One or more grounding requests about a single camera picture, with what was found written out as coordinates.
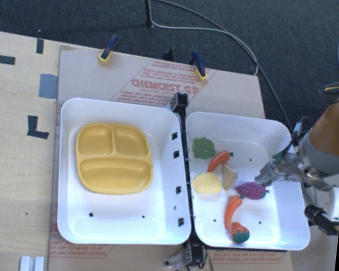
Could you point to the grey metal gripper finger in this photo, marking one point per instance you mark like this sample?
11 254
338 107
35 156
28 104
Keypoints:
263 171
269 180

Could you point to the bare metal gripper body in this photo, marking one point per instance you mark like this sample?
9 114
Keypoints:
294 168

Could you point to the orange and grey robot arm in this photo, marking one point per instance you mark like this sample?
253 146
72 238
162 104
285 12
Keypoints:
331 130

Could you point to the purple grapes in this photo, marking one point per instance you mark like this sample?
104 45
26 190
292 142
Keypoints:
251 191

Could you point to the beige bread slice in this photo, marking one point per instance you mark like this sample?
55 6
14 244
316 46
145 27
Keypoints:
228 177

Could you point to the white plastic tray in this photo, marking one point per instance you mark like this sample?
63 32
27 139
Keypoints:
278 219
116 220

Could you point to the orange carrot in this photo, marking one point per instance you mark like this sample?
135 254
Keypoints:
217 160
232 208

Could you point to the yellow round toy food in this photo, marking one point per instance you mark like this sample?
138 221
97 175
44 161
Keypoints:
207 184

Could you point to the orange strawberry with green cap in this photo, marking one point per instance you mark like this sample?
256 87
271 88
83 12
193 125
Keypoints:
239 233

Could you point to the green broccoli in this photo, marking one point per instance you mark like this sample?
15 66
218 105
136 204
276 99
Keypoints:
203 149

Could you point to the thin black rod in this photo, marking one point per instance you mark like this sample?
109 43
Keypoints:
187 171

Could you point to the yellow divided plate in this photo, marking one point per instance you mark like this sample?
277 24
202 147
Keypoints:
113 171

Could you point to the brown cardboard board red print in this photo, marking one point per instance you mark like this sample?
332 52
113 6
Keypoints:
97 77

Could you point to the black cylinder on white bracket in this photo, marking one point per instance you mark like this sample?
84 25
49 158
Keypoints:
322 218

